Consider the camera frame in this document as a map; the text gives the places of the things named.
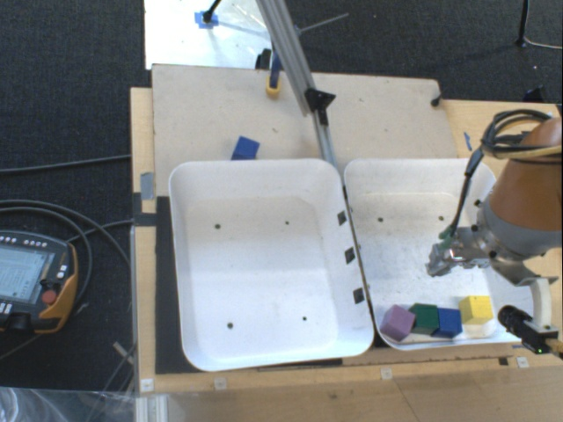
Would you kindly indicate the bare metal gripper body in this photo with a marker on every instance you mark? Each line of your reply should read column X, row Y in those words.
column 475, row 248

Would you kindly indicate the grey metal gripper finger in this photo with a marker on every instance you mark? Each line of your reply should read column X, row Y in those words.
column 436, row 265
column 455, row 257

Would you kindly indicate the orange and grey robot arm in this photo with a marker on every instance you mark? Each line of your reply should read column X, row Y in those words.
column 526, row 183

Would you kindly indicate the white plastic tray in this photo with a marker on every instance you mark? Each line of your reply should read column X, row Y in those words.
column 400, row 253
column 264, row 271

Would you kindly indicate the green cube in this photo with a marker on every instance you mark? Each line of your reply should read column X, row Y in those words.
column 426, row 317

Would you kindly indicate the yellow cube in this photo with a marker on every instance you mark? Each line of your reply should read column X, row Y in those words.
column 475, row 309

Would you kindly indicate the blue cube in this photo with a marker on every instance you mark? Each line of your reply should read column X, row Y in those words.
column 245, row 148
column 448, row 322

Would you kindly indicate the purple cube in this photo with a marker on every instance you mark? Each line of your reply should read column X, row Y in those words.
column 397, row 322

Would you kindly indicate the thin black rod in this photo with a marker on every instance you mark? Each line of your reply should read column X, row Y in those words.
column 358, row 257

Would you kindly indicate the pale flat board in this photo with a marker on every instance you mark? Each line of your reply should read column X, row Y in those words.
column 211, row 112

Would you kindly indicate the black cylinder on white bracket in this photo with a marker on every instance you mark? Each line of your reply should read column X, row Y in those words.
column 519, row 321

